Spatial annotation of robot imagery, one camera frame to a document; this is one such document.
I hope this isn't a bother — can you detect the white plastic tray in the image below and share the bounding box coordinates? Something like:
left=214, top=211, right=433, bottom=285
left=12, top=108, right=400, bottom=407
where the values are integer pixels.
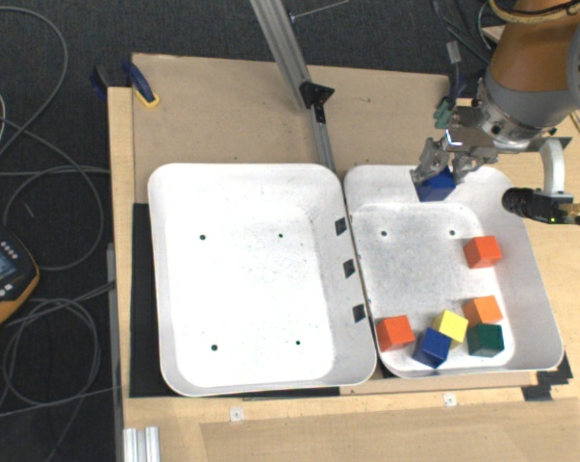
left=146, top=162, right=379, bottom=398
left=342, top=163, right=566, bottom=380

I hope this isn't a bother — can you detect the yellow cube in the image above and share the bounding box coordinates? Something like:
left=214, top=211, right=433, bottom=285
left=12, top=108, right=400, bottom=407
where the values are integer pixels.
left=431, top=308, right=470, bottom=346

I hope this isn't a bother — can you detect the orange cube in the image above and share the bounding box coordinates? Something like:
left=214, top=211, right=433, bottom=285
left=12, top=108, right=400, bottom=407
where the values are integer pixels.
left=463, top=235, right=504, bottom=270
left=375, top=314, right=417, bottom=353
left=462, top=295, right=505, bottom=328

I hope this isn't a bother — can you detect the blue cube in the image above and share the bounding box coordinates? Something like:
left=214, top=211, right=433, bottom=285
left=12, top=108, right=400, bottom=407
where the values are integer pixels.
left=411, top=326, right=453, bottom=371
left=414, top=167, right=457, bottom=203

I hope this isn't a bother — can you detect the black cylinder on white bracket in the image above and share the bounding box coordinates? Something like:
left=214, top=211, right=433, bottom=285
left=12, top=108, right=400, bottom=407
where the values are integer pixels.
left=501, top=136, right=577, bottom=226

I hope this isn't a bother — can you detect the brown cardboard board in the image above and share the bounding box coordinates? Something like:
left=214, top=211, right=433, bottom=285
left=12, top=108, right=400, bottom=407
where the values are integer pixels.
left=131, top=52, right=537, bottom=397

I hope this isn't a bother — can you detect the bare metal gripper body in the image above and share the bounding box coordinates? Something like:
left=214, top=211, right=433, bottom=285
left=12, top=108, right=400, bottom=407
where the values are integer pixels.
left=443, top=99, right=559, bottom=165

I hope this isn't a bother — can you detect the green cube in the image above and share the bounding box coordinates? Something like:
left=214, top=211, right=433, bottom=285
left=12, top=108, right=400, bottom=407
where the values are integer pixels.
left=466, top=322, right=506, bottom=359

